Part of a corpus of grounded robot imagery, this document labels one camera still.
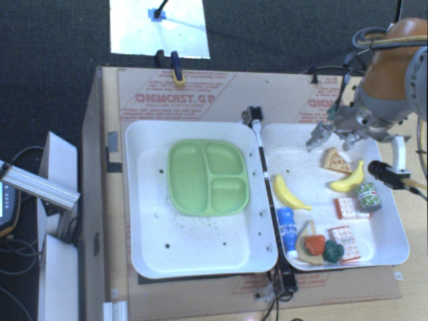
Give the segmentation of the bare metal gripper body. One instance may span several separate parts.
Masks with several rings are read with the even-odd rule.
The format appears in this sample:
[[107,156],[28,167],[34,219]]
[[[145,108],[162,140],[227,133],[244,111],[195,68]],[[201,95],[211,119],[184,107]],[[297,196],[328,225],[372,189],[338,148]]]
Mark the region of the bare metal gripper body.
[[330,107],[328,119],[341,138],[353,133],[362,139],[372,138],[380,143],[389,143],[395,137],[389,130],[410,113],[411,109],[405,104],[352,104]]

